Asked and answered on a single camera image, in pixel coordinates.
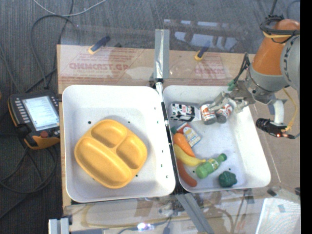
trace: orange carrot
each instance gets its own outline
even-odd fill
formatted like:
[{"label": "orange carrot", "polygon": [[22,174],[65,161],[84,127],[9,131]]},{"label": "orange carrot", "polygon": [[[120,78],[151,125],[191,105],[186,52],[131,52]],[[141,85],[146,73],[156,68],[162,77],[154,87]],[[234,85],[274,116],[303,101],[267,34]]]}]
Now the orange carrot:
[{"label": "orange carrot", "polygon": [[182,133],[174,134],[174,144],[177,144],[187,155],[195,157],[191,146],[189,145],[186,137]]},{"label": "orange carrot", "polygon": [[193,179],[185,170],[184,165],[182,163],[181,160],[176,159],[176,166],[177,166],[177,170],[179,172],[179,175],[181,177],[181,179],[183,179],[183,181],[185,183],[187,183],[189,186],[191,187],[195,187],[197,185],[197,181],[195,179]]}]

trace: white tray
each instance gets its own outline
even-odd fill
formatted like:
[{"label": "white tray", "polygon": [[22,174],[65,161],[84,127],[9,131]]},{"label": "white tray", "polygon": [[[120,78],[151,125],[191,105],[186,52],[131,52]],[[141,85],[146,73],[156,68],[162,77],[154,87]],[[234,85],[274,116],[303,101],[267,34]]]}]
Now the white tray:
[{"label": "white tray", "polygon": [[[167,133],[158,93],[144,86],[73,85],[62,96],[66,189],[77,202],[169,195],[175,188]],[[137,176],[123,188],[109,189],[77,164],[74,148],[95,123],[110,118],[145,143],[148,156]]]},{"label": "white tray", "polygon": [[[202,105],[212,101],[227,87],[208,86],[168,86],[163,91],[166,108],[173,102]],[[182,121],[169,120],[170,128],[182,124]],[[199,179],[194,168],[186,167],[189,175],[197,180],[196,187],[190,187],[182,179],[181,185],[191,193],[211,192],[228,189],[265,187],[271,180],[271,173],[248,107],[241,113],[232,113],[224,124],[205,125],[202,121],[190,122],[190,126],[201,136],[201,140],[192,150],[198,158],[217,157],[221,153],[227,160],[205,179]],[[231,188],[223,188],[218,176],[223,171],[236,174],[238,180]]]}]

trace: crushed can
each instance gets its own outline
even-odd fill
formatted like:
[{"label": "crushed can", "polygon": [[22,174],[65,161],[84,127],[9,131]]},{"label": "crushed can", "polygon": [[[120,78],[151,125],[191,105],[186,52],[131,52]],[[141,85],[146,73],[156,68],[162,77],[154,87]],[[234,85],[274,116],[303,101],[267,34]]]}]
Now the crushed can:
[{"label": "crushed can", "polygon": [[225,123],[230,117],[232,111],[233,106],[229,103],[225,104],[215,113],[217,122],[221,124]]},{"label": "crushed can", "polygon": [[200,106],[201,119],[205,125],[211,125],[217,121],[214,111],[209,110],[209,104],[203,104]]}]

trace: yellow banana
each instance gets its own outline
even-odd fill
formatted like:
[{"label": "yellow banana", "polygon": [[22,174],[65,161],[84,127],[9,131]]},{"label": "yellow banana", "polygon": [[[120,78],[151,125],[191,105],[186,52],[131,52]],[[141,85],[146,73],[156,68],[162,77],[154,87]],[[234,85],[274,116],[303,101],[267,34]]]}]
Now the yellow banana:
[{"label": "yellow banana", "polygon": [[175,152],[176,158],[180,159],[182,163],[187,166],[197,166],[200,163],[206,162],[205,159],[199,159],[199,158],[187,155],[177,144],[174,144],[174,152]]}]

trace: yellow divided plate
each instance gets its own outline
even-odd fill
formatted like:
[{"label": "yellow divided plate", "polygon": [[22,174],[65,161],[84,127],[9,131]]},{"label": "yellow divided plate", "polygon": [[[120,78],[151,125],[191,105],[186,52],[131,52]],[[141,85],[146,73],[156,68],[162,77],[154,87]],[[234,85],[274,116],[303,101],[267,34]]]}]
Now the yellow divided plate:
[{"label": "yellow divided plate", "polygon": [[126,186],[147,158],[143,141],[123,124],[104,119],[89,129],[75,146],[83,170],[103,186]]}]

